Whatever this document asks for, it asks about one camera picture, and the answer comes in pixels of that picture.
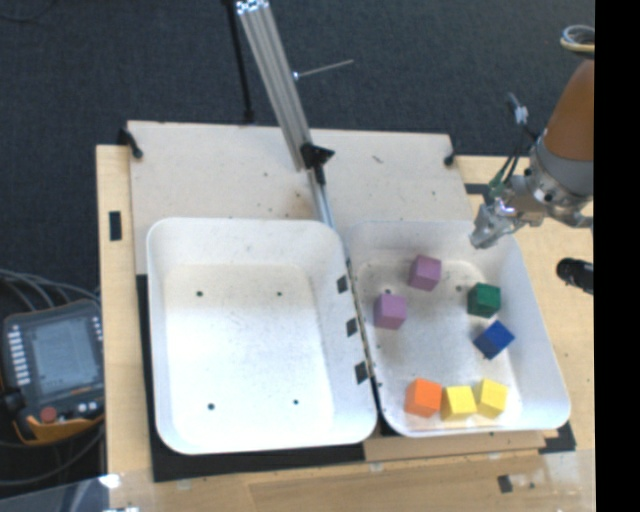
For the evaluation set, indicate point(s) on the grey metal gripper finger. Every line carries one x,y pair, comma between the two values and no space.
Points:
481,225
497,234

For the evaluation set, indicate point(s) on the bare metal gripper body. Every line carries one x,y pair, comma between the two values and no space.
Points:
537,200

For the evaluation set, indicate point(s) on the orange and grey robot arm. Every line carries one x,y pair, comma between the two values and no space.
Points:
572,125

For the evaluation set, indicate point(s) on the green cube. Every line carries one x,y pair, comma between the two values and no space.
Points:
484,300

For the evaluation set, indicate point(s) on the purple cube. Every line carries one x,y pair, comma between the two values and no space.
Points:
425,272
390,311

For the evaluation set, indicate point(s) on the blue cube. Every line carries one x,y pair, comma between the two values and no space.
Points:
494,340

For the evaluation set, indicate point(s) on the white plastic tray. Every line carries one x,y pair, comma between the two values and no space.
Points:
440,350
250,340

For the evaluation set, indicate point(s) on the yellow cube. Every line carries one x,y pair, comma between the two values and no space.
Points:
492,398
458,403

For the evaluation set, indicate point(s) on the orange cube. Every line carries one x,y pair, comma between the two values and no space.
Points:
423,397

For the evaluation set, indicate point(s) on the pale flat board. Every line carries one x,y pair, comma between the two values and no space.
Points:
225,170

